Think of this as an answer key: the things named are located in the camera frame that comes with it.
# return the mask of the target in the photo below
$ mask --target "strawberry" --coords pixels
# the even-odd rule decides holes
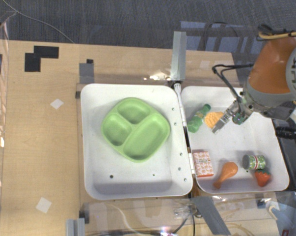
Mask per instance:
[[[258,185],[264,187],[269,181],[271,174],[266,170],[256,170],[255,177],[257,179]]]

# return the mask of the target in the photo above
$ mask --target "wooden table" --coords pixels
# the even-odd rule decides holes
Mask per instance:
[[[25,53],[33,53],[34,45],[59,47],[59,58],[41,59],[41,72],[25,72]],[[3,58],[9,58],[9,79],[7,106],[3,107],[6,126],[0,174],[0,236],[62,236],[66,220],[78,217],[81,191],[75,93],[79,64],[94,60],[97,83],[164,84],[165,81],[154,81],[150,76],[166,78],[171,55],[172,51],[166,49],[9,41],[9,53]],[[187,51],[186,61],[185,85],[222,86],[210,68],[217,63],[233,63],[230,53],[200,51]],[[235,86],[239,85],[235,72],[228,76]],[[50,105],[56,99],[64,103],[59,109]],[[42,197],[52,202],[47,213],[36,209]],[[143,202],[145,213],[153,217],[160,214],[158,206],[165,201]],[[116,204],[128,221],[133,221],[132,227],[144,227],[135,219],[134,207]],[[163,207],[172,211],[170,204]],[[112,214],[116,217],[116,212],[114,207],[106,210],[108,220]],[[122,214],[119,220],[125,222]],[[198,233],[209,233],[203,219],[196,223]],[[182,230],[186,234],[181,235],[190,235],[192,226]]]

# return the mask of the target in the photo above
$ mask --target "green divided plate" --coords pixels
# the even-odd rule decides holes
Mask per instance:
[[[149,159],[170,133],[168,121],[153,107],[137,98],[120,101],[104,118],[105,140],[133,162]]]

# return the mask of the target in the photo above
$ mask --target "small box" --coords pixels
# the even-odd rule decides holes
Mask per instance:
[[[193,150],[192,157],[197,177],[211,177],[214,175],[209,152]]]

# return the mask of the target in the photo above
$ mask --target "tin can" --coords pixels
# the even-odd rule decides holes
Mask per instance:
[[[262,170],[266,167],[266,159],[263,155],[245,155],[242,158],[242,167],[245,170]]]

